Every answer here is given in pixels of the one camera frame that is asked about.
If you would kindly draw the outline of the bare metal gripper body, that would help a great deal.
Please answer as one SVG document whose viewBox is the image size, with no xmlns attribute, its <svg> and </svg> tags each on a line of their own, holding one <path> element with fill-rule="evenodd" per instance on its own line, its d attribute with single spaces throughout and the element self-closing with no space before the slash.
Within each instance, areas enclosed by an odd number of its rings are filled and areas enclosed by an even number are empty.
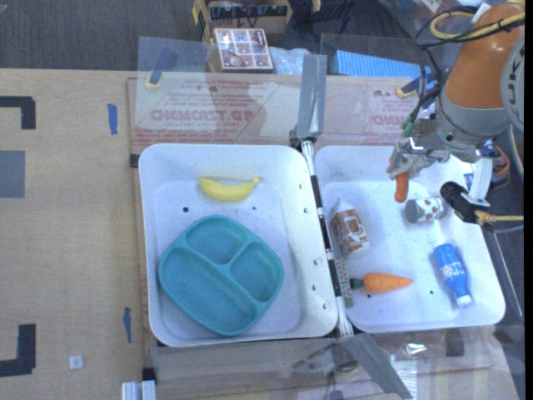
<svg viewBox="0 0 533 400">
<path fill-rule="evenodd" d="M 401 155 L 446 158 L 453 155 L 463 162 L 477 161 L 476 138 L 458 132 L 430 132 L 410 135 L 400 141 L 396 150 Z"/>
</svg>

